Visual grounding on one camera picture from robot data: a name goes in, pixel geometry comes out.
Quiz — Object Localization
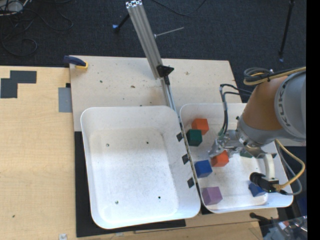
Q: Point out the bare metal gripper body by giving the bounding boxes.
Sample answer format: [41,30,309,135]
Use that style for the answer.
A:
[216,129,266,159]

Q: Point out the orange cube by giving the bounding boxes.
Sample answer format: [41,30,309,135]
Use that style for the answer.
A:
[210,150,230,168]
[191,118,210,136]

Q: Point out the blue cube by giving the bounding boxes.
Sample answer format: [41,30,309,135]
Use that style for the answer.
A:
[193,159,213,179]
[248,181,267,198]

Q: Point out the white plastic tray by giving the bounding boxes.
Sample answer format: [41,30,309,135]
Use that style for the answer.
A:
[179,102,295,214]
[80,105,202,230]

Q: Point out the purple cube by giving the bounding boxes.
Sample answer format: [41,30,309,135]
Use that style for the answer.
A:
[201,186,223,206]

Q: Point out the pale wood board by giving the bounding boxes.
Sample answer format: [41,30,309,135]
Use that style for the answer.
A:
[69,55,280,235]

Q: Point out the black cylinder on white bracket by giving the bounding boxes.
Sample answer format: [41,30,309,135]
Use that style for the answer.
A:
[249,152,280,194]

